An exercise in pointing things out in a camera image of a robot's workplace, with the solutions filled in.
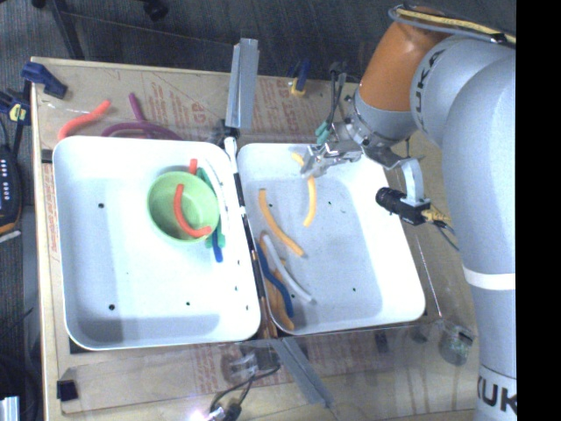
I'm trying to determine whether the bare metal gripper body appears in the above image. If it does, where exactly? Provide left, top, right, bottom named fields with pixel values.
left=324, top=118, right=374, bottom=164

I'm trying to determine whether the yellow foam rope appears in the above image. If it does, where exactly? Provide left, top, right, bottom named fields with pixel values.
left=290, top=151, right=318, bottom=229

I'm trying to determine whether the white plastic tray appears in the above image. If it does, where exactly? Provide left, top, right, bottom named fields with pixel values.
left=236, top=142, right=427, bottom=337
left=52, top=135, right=262, bottom=352

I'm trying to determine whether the green bowl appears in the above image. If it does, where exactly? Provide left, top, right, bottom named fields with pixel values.
left=146, top=170, right=221, bottom=243

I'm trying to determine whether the brown cardboard board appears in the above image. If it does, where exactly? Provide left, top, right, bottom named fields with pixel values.
left=30, top=56, right=479, bottom=416

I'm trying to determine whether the yellow-orange foam rope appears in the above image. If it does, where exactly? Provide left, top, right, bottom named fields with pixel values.
left=257, top=188, right=305, bottom=259

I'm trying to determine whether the black cylinder on white bracket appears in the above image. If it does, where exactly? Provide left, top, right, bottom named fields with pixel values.
left=375, top=155, right=433, bottom=227

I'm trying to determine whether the thin white foam rope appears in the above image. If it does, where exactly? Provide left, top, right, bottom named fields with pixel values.
left=204, top=159, right=232, bottom=224

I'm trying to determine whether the green foam rope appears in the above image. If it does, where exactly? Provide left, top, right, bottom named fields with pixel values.
left=195, top=167, right=226, bottom=250

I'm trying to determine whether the long blue foam rope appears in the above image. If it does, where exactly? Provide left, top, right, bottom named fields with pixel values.
left=254, top=244, right=295, bottom=319

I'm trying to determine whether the purple foam rope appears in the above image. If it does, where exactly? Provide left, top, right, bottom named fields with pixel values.
left=101, top=92, right=183, bottom=141

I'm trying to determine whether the long red-orange foam rope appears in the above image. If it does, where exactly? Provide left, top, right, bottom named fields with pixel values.
left=57, top=99, right=112, bottom=142

